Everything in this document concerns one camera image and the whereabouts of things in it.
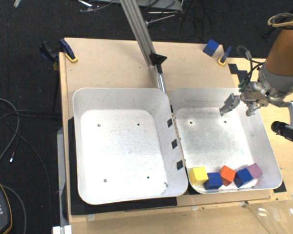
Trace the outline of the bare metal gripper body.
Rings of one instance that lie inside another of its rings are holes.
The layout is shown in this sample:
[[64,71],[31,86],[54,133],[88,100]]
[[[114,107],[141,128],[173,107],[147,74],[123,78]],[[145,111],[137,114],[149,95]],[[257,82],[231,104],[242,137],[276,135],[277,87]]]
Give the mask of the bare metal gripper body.
[[266,96],[261,93],[261,87],[258,82],[251,81],[248,84],[242,85],[239,88],[241,93],[241,100],[247,105],[248,108],[260,108],[268,106]]

